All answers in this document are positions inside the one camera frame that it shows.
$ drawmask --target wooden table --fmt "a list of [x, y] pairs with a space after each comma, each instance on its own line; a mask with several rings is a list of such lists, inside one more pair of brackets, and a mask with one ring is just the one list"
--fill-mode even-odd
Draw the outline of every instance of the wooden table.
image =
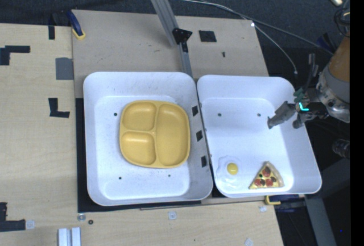
[[[71, 28], [56, 26], [50, 40], [47, 26], [0, 24], [0, 35], [0, 48], [31, 47], [0, 65], [0, 202], [7, 202], [6, 220], [35, 222], [0, 232], [0, 245], [57, 245], [57, 230], [72, 227], [87, 246], [283, 245], [274, 207], [261, 200], [87, 212], [78, 221], [75, 83], [57, 80], [55, 65], [74, 58]], [[49, 98], [69, 117], [50, 117]]]

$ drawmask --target yellow divided plate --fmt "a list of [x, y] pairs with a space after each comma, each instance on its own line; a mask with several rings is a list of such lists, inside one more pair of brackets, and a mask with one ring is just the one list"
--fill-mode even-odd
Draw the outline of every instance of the yellow divided plate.
[[177, 167], [189, 156], [188, 115], [171, 102], [131, 102], [121, 116], [119, 143], [124, 158], [132, 164]]

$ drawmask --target egg yolk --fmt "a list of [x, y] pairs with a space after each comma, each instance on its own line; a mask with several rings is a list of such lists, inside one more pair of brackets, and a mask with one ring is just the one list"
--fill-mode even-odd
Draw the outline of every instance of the egg yolk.
[[238, 173], [238, 166], [235, 163], [229, 163], [227, 166], [227, 171], [230, 174], [235, 175]]

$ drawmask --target toy pizza slice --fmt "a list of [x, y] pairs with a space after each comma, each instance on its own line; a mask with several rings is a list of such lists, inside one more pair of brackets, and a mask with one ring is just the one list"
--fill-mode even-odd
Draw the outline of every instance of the toy pizza slice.
[[283, 187], [284, 182], [278, 170], [269, 161], [265, 162], [255, 176], [249, 189], [264, 189], [267, 187]]

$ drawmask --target green light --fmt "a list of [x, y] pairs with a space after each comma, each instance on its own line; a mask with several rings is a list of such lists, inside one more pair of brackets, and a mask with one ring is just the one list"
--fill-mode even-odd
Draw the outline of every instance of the green light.
[[301, 103], [301, 102], [299, 102], [298, 104], [300, 105], [300, 110], [301, 110], [301, 111], [309, 111], [309, 109], [305, 109], [305, 108], [303, 107], [303, 105], [302, 105], [302, 103]]

